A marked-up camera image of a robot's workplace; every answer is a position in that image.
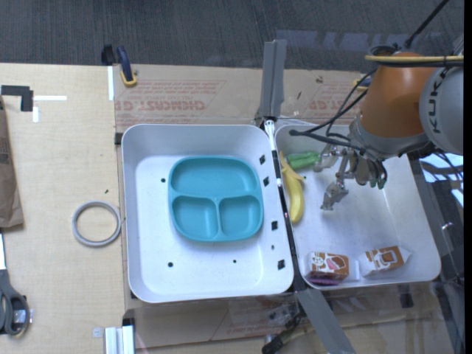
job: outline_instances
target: teal plate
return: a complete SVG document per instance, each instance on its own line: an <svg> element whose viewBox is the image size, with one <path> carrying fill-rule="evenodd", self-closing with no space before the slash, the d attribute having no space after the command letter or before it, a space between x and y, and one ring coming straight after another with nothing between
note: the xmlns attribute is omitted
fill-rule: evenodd
<svg viewBox="0 0 472 354"><path fill-rule="evenodd" d="M206 242L243 240L259 231L263 197L254 169L233 156L191 156L169 174L169 206L175 228Z"/></svg>

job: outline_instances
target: table surface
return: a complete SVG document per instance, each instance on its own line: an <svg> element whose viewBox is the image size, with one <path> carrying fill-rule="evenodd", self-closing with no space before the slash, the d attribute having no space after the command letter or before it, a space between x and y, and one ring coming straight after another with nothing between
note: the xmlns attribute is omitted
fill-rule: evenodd
<svg viewBox="0 0 472 354"><path fill-rule="evenodd" d="M32 324L24 336L0 336L2 353L102 353L97 327L121 327L125 312L122 241L102 248L78 243L71 228L76 208L90 200L119 206L114 103L103 66L0 64L2 85L24 85L35 96L39 122L20 111L20 98L3 96L24 224L4 230L12 285L27 296ZM113 231L113 218L100 209L81 215L81 232L95 240ZM430 319L349 327L356 351L453 353L439 305ZM141 349L143 353L260 353L263 338ZM316 335L292 346L324 352Z"/></svg>

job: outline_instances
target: gray floor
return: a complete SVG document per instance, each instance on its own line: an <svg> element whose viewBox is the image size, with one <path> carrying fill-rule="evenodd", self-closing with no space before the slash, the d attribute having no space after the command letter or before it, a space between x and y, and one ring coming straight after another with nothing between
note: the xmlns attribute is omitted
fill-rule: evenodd
<svg viewBox="0 0 472 354"><path fill-rule="evenodd" d="M97 65L104 45L132 63L261 67L288 40L286 68L366 72L377 44L404 41L442 0L0 0L0 62ZM464 32L450 0L414 41L448 55Z"/></svg>

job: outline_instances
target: banana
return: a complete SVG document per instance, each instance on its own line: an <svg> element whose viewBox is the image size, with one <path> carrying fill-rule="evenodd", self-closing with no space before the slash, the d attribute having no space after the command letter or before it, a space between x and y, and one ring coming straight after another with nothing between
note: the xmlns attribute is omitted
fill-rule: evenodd
<svg viewBox="0 0 472 354"><path fill-rule="evenodd" d="M304 180L304 178L295 172L285 160L282 160L282 152L280 152L280 155L283 183L290 197L288 214L290 215L291 222L296 223L302 218L303 210L305 208L305 199L303 198L302 189L302 180Z"/></svg>

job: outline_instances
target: black scissors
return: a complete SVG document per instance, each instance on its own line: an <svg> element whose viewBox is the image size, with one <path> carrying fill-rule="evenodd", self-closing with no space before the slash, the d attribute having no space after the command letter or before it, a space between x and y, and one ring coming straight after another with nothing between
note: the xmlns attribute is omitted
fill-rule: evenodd
<svg viewBox="0 0 472 354"><path fill-rule="evenodd" d="M0 333L17 336L30 324L30 308L26 298L19 294L10 284L3 235L0 230Z"/></svg>

